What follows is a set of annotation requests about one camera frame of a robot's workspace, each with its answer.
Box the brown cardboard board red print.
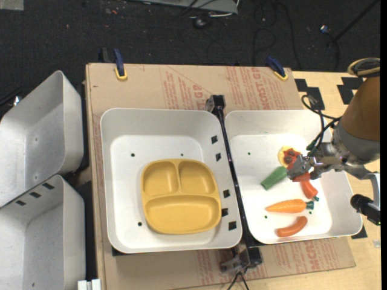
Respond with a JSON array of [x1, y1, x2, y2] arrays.
[[85, 62, 357, 290]]

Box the black block with thin wires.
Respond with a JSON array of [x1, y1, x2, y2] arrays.
[[206, 94, 227, 113], [220, 245, 262, 273]]

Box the yellow pizza slice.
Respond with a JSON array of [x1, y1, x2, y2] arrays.
[[278, 146, 303, 167]]

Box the red chili pepper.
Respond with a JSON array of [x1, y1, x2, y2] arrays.
[[291, 172, 320, 202]]

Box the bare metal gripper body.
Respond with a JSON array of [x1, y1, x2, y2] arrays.
[[307, 142, 372, 180]]

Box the yellow divided plate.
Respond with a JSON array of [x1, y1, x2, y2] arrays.
[[140, 158, 223, 235]]

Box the orange sausage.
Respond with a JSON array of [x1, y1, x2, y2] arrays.
[[276, 216, 308, 238]]

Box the orange carrot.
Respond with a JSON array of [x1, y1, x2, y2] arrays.
[[265, 198, 315, 214]]

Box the black cylinder on white bracket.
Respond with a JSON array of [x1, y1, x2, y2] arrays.
[[350, 172, 381, 226]]

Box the green tapered cylinder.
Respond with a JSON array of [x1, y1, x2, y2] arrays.
[[260, 166, 288, 191]]

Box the white plastic tray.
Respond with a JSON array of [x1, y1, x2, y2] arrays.
[[0, 175, 87, 290], [99, 107, 244, 254], [0, 70, 85, 208], [224, 109, 363, 245]]

